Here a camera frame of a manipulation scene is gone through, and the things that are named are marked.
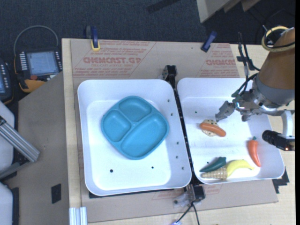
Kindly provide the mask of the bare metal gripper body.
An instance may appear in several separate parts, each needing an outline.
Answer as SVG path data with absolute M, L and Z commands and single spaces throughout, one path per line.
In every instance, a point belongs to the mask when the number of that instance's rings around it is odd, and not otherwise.
M 250 89 L 234 99 L 234 108 L 242 115 L 275 114 L 282 104 L 269 100 L 258 89 Z

